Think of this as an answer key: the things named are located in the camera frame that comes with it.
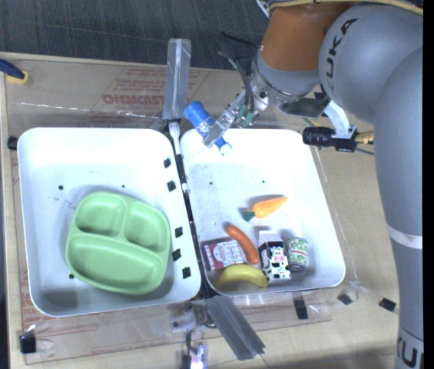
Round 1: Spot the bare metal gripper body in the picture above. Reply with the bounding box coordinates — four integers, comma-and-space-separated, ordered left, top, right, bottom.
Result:
217, 84, 277, 131

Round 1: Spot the blue and white plastic bottle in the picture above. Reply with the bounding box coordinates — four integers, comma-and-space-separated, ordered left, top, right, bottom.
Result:
183, 101, 234, 156

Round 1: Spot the white plastic tray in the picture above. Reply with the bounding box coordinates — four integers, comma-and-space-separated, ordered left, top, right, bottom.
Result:
179, 128, 346, 296
16, 126, 203, 318

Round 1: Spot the orange toy carrot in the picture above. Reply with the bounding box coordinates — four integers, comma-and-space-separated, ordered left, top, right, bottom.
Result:
242, 195, 290, 223

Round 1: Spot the orange toy sausage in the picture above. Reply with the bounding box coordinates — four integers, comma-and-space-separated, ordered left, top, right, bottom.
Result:
224, 223, 261, 266

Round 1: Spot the red and white carton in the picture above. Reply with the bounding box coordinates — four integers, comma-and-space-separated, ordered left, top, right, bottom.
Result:
202, 239, 248, 273

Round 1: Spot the brown cardboard board red print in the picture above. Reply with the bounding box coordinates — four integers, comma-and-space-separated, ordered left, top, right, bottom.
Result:
3, 60, 359, 365

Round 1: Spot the cow print milk carton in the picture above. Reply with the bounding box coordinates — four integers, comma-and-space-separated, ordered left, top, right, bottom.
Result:
257, 229, 293, 282

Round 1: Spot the yellow banana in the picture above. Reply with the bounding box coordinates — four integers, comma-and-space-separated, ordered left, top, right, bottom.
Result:
214, 264, 270, 290

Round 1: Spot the green small can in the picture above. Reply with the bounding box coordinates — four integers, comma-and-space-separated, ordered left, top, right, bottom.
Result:
285, 237, 311, 274

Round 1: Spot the green divided plate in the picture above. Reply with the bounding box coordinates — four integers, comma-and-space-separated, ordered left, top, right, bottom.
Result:
65, 191, 173, 296

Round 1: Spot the black cylinder on white bracket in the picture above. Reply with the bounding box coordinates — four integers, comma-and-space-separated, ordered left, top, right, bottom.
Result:
302, 100, 358, 154

